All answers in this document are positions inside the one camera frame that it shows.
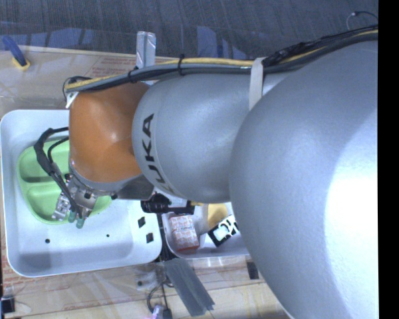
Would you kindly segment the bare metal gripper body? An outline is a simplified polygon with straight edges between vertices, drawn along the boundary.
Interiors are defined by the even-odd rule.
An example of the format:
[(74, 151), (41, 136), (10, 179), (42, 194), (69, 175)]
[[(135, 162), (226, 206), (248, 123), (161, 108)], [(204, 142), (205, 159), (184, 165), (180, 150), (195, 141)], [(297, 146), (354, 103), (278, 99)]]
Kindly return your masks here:
[(90, 215), (105, 210), (111, 203), (109, 195), (93, 191), (83, 185), (75, 176), (66, 179), (55, 176), (60, 189), (51, 219), (55, 221), (86, 221)]

